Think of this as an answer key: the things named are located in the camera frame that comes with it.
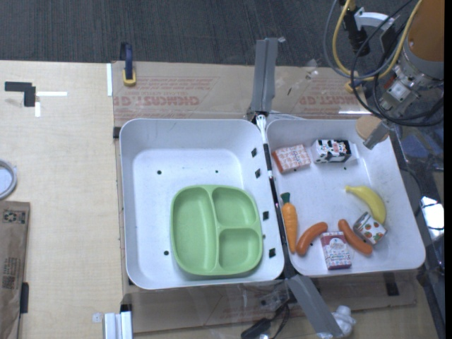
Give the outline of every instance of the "toy sausage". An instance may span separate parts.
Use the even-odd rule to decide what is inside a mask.
[[[340,219],[338,222],[339,230],[344,233],[345,239],[354,249],[358,250],[364,255],[370,255],[374,250],[371,245],[362,241],[352,230],[347,220]]]
[[[311,242],[327,229],[328,224],[326,222],[318,222],[303,232],[303,235],[297,242],[297,247],[295,249],[297,253],[302,256],[305,255]]]

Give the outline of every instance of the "toy banana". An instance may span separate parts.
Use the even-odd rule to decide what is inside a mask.
[[[373,218],[384,224],[386,207],[380,195],[368,186],[345,186],[345,190],[362,199],[369,206]]]

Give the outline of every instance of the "gray carpet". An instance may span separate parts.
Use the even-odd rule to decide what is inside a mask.
[[[392,14],[408,0],[357,0]],[[0,0],[0,59],[108,62],[123,41],[137,61],[254,64],[256,40],[285,37],[278,65],[325,66],[321,36],[333,0]],[[410,4],[401,12],[407,17]],[[340,10],[335,8],[329,36]],[[377,43],[372,51],[381,53]],[[352,50],[343,32],[338,52]]]

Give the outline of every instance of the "small box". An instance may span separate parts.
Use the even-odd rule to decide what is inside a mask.
[[[320,235],[326,267],[328,270],[349,268],[352,265],[347,241],[341,231],[324,232]]]
[[[354,223],[353,230],[370,244],[375,245],[384,237],[387,230],[376,221],[368,212],[362,214]]]
[[[311,146],[315,163],[345,162],[352,157],[349,141],[344,139],[317,139]]]
[[[306,167],[311,164],[311,158],[302,144],[278,148],[271,155],[281,173]]]

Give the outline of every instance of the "brown paper bag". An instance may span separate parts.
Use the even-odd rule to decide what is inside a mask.
[[[0,338],[16,339],[30,204],[0,201]]]

